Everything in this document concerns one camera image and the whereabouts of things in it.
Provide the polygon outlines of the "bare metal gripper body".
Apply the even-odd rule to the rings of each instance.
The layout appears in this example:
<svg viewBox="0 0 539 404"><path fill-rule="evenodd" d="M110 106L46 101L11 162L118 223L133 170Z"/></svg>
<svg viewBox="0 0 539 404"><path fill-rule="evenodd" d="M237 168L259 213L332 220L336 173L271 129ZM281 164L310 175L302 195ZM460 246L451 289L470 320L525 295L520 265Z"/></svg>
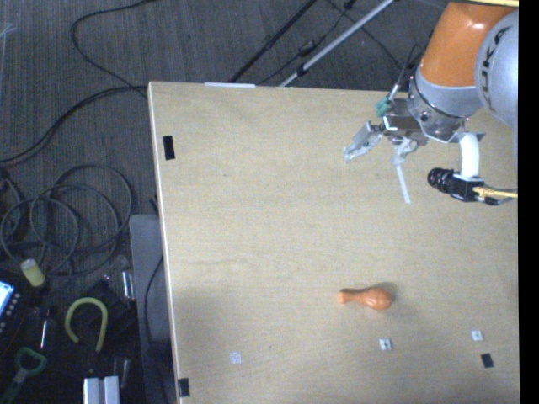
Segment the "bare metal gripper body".
<svg viewBox="0 0 539 404"><path fill-rule="evenodd" d="M462 130L466 120L445 114L416 96L382 100L383 133L393 142L404 139L418 144L429 140L455 142L456 133Z"/></svg>

